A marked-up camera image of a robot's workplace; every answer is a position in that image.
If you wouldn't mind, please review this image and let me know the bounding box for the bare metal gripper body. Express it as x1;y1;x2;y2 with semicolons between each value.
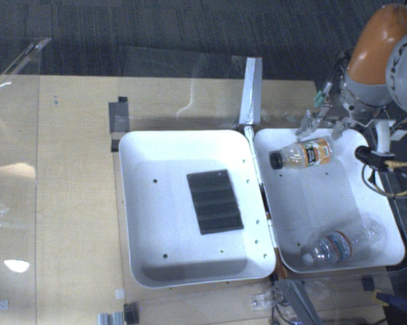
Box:
320;97;370;127

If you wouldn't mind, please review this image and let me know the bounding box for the orange juice bottle black cap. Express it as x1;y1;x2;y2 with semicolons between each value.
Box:
268;137;336;171

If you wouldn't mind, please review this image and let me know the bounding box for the white plastic tray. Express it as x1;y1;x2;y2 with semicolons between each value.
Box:
252;123;407;276
117;125;278;290

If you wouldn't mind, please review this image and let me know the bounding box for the clear plastic water bottle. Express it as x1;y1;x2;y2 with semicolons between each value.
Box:
298;213;388;268

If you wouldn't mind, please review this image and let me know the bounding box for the black ribbed rectangular pad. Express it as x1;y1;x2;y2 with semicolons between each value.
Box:
185;168;244;236

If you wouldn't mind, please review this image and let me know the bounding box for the black cylinder on white bracket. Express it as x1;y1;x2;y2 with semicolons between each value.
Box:
352;118;397;170

